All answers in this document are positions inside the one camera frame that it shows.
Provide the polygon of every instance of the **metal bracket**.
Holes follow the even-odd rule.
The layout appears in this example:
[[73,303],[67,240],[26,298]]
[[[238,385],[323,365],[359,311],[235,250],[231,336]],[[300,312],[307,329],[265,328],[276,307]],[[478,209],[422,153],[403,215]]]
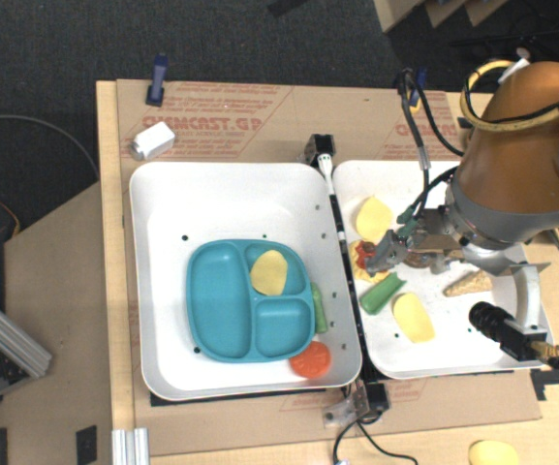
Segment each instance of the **metal bracket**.
[[325,428],[345,427],[369,413],[367,391],[361,380],[355,382],[353,392],[339,403],[323,408]]
[[113,465],[150,465],[150,447],[145,427],[111,431]]
[[517,296],[515,319],[525,328],[535,328],[540,324],[542,306],[539,266],[527,263],[512,265],[510,269]]
[[[0,352],[32,379],[44,377],[50,365],[51,354],[15,325],[0,310]],[[17,388],[22,380],[0,379],[0,396]]]

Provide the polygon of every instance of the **blue divided plate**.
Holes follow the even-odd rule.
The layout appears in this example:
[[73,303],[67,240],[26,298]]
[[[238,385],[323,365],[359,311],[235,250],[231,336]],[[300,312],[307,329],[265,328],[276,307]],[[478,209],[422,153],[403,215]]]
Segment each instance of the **blue divided plate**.
[[[288,262],[279,296],[258,293],[249,271],[269,250]],[[192,255],[186,302],[195,342],[209,357],[227,362],[273,361],[293,357],[315,332],[311,283],[300,257],[289,247],[265,240],[211,241]]]

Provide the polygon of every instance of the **gray carpet floor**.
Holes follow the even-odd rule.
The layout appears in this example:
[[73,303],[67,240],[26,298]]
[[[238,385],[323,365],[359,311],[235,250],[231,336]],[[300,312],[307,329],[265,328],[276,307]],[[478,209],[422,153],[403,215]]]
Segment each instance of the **gray carpet floor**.
[[[426,67],[427,88],[459,90],[470,70],[513,42],[450,42],[550,31],[559,0],[511,0],[473,27],[458,11],[433,29],[423,7],[383,33],[372,0],[311,0],[285,15],[277,0],[0,0],[0,114],[43,119],[98,162],[95,81],[149,78],[388,88]],[[559,60],[559,37],[537,58]],[[95,181],[80,151],[49,129],[0,121],[0,200],[29,226]]]

